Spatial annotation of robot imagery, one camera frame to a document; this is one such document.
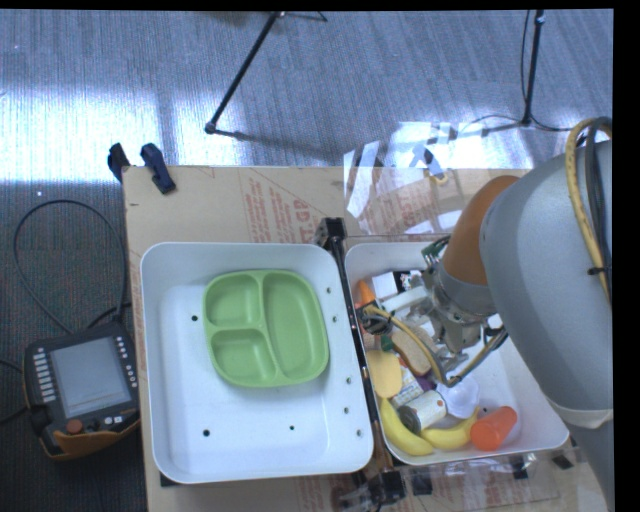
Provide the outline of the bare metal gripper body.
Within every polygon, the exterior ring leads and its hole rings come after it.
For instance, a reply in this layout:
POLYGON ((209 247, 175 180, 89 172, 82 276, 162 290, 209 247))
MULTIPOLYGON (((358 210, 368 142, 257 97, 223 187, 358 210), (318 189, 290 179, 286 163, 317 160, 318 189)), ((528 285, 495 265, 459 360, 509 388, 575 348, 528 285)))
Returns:
POLYGON ((436 340, 451 353, 475 345, 481 336, 481 327, 496 313, 490 293, 463 294, 452 298, 445 293, 433 297, 432 324, 436 340))

